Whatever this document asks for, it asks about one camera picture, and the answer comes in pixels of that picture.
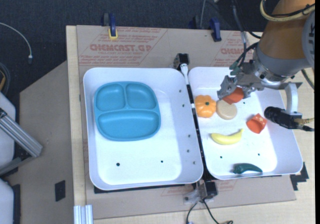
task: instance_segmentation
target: toy vegetable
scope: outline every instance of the toy vegetable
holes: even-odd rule
[[[199,117],[209,118],[216,112],[217,103],[209,95],[198,95],[194,101],[195,110]]]

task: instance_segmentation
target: blue plate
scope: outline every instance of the blue plate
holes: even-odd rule
[[[94,117],[99,132],[114,141],[152,137],[161,116],[154,91],[139,82],[108,83],[95,92]]]

